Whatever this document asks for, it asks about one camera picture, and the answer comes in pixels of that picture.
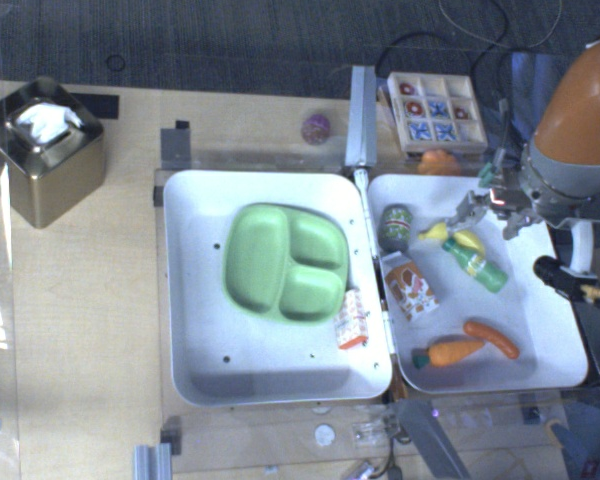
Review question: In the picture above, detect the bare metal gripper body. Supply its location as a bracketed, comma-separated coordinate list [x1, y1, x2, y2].
[483, 176, 537, 225]

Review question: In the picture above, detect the yellow banana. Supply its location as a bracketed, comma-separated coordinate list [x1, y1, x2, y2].
[417, 220, 487, 260]

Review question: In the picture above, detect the orange toy pumpkin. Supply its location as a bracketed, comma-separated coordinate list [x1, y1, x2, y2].
[416, 148, 463, 177]

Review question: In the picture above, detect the green bottle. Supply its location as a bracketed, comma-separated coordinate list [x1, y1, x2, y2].
[440, 237, 510, 295]

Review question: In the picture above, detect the green can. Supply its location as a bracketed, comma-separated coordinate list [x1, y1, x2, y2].
[377, 203, 415, 254]

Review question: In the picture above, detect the large orange and white carton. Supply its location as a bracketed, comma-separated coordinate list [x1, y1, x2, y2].
[383, 250, 441, 323]

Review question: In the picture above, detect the wooden compartment box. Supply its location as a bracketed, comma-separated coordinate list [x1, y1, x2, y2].
[385, 70, 490, 158]

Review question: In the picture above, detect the white plastic tray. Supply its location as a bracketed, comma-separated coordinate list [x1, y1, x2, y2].
[162, 169, 394, 408]
[367, 172, 590, 396]

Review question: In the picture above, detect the orange sausage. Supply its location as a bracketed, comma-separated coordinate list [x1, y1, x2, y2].
[462, 320, 522, 361]

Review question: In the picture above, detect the orange carrot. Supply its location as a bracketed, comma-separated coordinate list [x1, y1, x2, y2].
[411, 338, 487, 371]

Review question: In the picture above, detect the small orange and white carton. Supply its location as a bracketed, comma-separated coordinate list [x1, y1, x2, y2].
[332, 288, 372, 352]

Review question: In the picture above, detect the purple ball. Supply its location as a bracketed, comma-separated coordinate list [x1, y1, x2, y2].
[300, 112, 333, 146]

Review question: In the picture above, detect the green divided plate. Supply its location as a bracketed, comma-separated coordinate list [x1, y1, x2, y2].
[222, 202, 352, 326]

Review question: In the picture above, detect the small white disc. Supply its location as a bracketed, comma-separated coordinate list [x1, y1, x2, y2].
[313, 423, 337, 447]

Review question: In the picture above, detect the gold tissue box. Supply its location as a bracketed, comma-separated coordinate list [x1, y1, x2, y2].
[0, 76, 107, 231]

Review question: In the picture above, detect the black cylinder on white bracket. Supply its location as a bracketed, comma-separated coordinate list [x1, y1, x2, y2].
[532, 217, 600, 300]

